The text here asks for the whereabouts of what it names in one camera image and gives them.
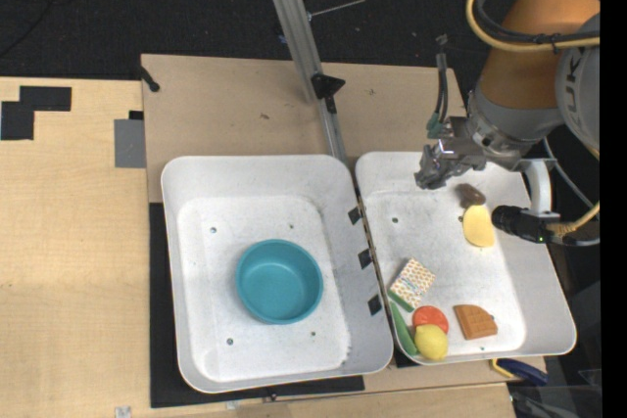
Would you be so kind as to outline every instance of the blue plate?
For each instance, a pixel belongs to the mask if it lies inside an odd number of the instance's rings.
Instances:
[[[314,258],[279,239],[251,246],[237,264],[235,282],[246,308],[269,324],[303,320],[322,298],[322,274]]]

